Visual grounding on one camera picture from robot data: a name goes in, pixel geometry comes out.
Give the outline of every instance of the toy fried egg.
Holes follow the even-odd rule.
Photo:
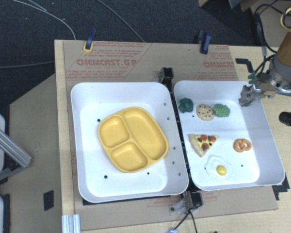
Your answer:
[[[216,155],[208,157],[205,169],[210,176],[218,180],[229,180],[232,176],[232,165]]]

